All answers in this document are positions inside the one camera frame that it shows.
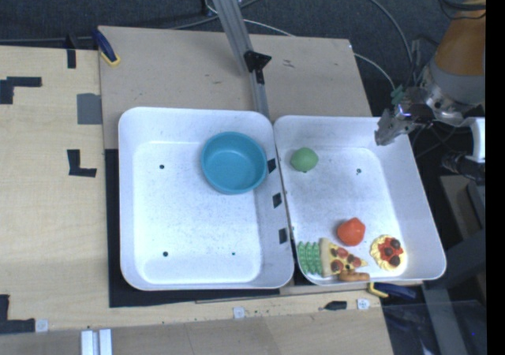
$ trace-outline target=blue bowl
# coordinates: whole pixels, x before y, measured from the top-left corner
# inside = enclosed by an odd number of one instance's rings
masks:
[[[224,194],[248,192],[267,176],[263,148],[243,133],[214,135],[205,143],[200,162],[208,183]]]

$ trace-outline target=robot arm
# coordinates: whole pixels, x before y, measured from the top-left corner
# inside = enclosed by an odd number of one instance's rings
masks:
[[[400,89],[395,108],[383,112],[375,132],[378,145],[390,144],[433,121],[456,127],[475,122],[464,114],[485,98],[485,0],[449,6],[460,10],[424,67],[419,84]]]

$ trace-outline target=pizza slice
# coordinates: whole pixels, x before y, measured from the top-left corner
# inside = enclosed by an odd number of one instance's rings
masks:
[[[319,240],[319,250],[322,266],[321,275],[324,277],[339,275],[343,271],[345,274],[353,274],[356,268],[368,265],[365,260],[351,254],[345,248],[332,243],[325,237]]]

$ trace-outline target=black surface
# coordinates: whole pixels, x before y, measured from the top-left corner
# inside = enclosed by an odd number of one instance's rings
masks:
[[[119,258],[119,157],[117,149],[105,150],[107,192],[107,244],[109,257],[109,306],[150,306],[181,301],[279,294],[279,290],[163,290],[143,291],[132,287],[121,273]]]

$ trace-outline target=metal bar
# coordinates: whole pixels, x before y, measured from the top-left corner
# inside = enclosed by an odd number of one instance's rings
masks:
[[[231,49],[243,73],[248,72],[244,55],[253,50],[253,45],[249,38],[247,28],[244,24],[242,13],[238,7],[237,0],[212,0],[218,10],[218,16],[223,29],[228,37]],[[269,118],[267,95],[264,84],[257,81],[256,74],[250,73],[249,81],[252,88],[252,99],[255,109]]]

